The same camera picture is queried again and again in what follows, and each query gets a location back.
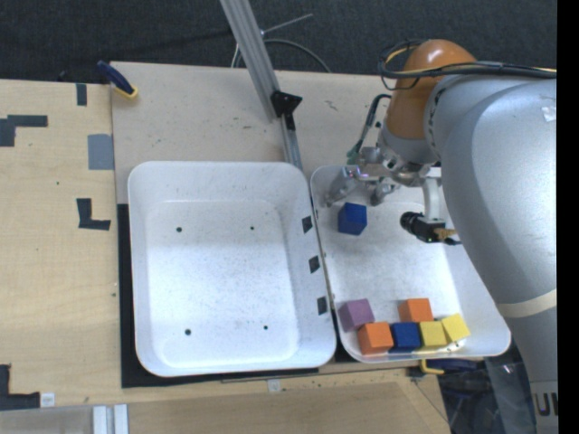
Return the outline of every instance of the wooden table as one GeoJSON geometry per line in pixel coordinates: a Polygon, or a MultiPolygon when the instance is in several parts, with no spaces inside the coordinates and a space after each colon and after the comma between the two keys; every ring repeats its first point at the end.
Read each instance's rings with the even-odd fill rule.
{"type": "MultiPolygon", "coordinates": [[[[191,89],[172,100],[185,105],[180,110],[184,117],[195,109],[195,120],[206,127],[198,134],[202,139],[190,145],[199,160],[243,159],[238,146],[225,155],[214,150],[239,145],[239,134],[247,133],[277,144],[265,151],[266,160],[283,159],[281,134],[260,123],[259,101],[245,70],[117,66],[142,91],[142,104],[160,101],[173,88],[159,84],[159,72],[169,70],[180,81],[193,79],[191,89]],[[215,74],[228,80],[228,94],[222,91],[219,98],[206,82],[195,80],[215,74]],[[155,91],[159,96],[153,98],[155,91]],[[225,107],[214,108],[217,103],[225,107]],[[227,105],[238,103],[245,110],[232,115],[227,105]],[[224,133],[224,127],[230,130],[224,133]],[[223,137],[228,137],[225,145],[223,137]]],[[[358,138],[370,101],[382,91],[380,80],[296,72],[280,72],[279,78],[283,89],[304,97],[295,115],[304,173],[341,163],[358,138]],[[333,89],[322,89],[330,85],[333,89]]],[[[88,85],[87,99],[86,106],[79,106],[77,86],[71,83],[0,81],[0,118],[48,117],[48,127],[17,127],[14,146],[0,147],[0,363],[12,365],[11,393],[51,392],[57,407],[127,403],[136,432],[183,432],[179,426],[194,420],[195,426],[204,426],[201,432],[221,432],[237,423],[252,425],[251,432],[268,432],[276,423],[289,432],[306,427],[351,432],[352,423],[365,426],[365,432],[382,431],[385,425],[396,432],[449,432],[436,378],[427,375],[414,382],[400,364],[329,363],[314,376],[280,379],[275,393],[264,379],[123,389],[116,221],[122,191],[115,188],[115,173],[125,175],[135,157],[127,152],[126,159],[119,159],[116,151],[116,171],[90,170],[87,142],[90,135],[111,135],[114,121],[125,120],[134,105],[111,95],[106,85],[88,85]],[[78,198],[91,198],[92,217],[111,220],[109,230],[79,228],[78,198]]],[[[157,123],[159,129],[151,117],[153,105],[147,107],[137,122],[142,125],[148,114],[149,127],[157,123]]],[[[116,149],[120,139],[130,140],[124,134],[137,124],[130,121],[118,136],[115,128],[116,149]]],[[[157,145],[150,147],[155,158],[170,152],[160,145],[162,137],[139,139],[157,145]]],[[[254,148],[250,160],[264,160],[261,156],[254,148]]]]}

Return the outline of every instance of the orange cube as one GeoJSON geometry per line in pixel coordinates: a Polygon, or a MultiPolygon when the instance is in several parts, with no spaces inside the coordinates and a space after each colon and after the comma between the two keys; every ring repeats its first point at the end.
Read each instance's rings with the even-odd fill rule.
{"type": "Polygon", "coordinates": [[[402,322],[431,322],[434,320],[431,301],[426,297],[406,299],[398,306],[398,315],[402,322]]]}
{"type": "Polygon", "coordinates": [[[390,325],[386,322],[366,323],[357,335],[362,355],[382,354],[394,347],[390,325]]]}

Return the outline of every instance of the purple cube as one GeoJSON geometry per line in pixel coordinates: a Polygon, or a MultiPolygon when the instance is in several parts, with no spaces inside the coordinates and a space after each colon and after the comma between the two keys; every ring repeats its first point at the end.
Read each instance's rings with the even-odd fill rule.
{"type": "Polygon", "coordinates": [[[348,300],[337,315],[345,331],[355,331],[366,323],[374,323],[374,313],[368,299],[348,300]]]}

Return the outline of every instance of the blue cube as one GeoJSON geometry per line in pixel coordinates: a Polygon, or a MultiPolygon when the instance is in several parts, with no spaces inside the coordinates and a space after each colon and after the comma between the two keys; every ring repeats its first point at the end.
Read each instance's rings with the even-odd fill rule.
{"type": "Polygon", "coordinates": [[[365,206],[362,204],[344,203],[337,214],[337,230],[340,233],[359,235],[367,224],[365,206]]]}
{"type": "Polygon", "coordinates": [[[390,349],[390,353],[410,353],[422,345],[417,323],[393,323],[390,330],[394,339],[394,347],[390,349]]]}

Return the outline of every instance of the white stripe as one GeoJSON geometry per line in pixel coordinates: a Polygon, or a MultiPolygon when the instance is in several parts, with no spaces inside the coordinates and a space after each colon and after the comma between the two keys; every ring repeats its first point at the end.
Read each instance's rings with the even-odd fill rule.
{"type": "Polygon", "coordinates": [[[497,309],[505,318],[524,318],[545,312],[549,308],[557,307],[557,289],[548,293],[516,304],[497,304],[497,309]]]}

